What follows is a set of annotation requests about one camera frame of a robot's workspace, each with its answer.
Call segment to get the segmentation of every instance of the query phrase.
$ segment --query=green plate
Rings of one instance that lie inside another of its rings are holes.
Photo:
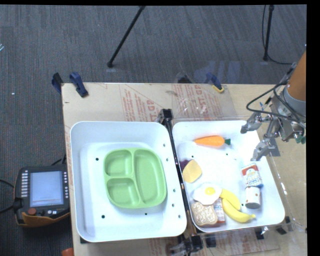
[[[104,182],[109,200],[122,208],[153,207],[167,196],[162,162],[147,148],[110,151],[104,158]]]

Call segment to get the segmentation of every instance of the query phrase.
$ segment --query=screen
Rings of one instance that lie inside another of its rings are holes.
[[[30,174],[30,207],[64,203],[62,172],[43,171]]]

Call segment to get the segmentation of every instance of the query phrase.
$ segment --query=yellow clip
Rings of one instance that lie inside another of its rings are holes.
[[[225,89],[221,86],[221,89],[218,89],[214,84],[212,85],[212,88],[215,89],[218,93],[222,93]]]

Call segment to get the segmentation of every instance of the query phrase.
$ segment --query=button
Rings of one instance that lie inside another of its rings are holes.
[[[29,208],[28,209],[28,214],[29,215],[36,215],[36,213],[37,213],[37,210],[36,210],[36,208]]]

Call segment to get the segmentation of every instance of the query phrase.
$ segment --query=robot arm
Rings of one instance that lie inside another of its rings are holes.
[[[257,130],[262,123],[269,122],[264,139],[257,145],[253,152],[252,161],[259,161],[262,156],[266,156],[275,148],[270,138],[280,137],[284,142],[295,139],[297,143],[306,142],[306,60],[307,51],[305,51],[298,64],[292,64],[290,70],[271,90],[249,102],[246,108],[253,111],[253,114],[247,120],[246,124],[241,127],[241,133]],[[280,86],[285,86],[278,94]],[[273,91],[262,110],[250,109],[249,105]]]

